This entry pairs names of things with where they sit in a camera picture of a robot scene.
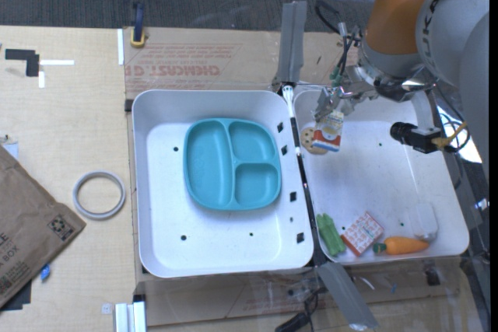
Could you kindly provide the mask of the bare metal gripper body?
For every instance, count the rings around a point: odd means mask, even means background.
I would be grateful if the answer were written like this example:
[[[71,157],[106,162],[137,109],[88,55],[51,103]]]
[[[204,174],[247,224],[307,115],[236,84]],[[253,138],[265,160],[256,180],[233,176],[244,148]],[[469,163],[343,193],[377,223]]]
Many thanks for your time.
[[[435,76],[422,65],[419,65],[414,75],[402,78],[390,76],[371,66],[354,65],[345,69],[338,87],[338,97],[354,103],[377,97],[401,103],[410,100],[418,92],[432,89],[434,85]]]

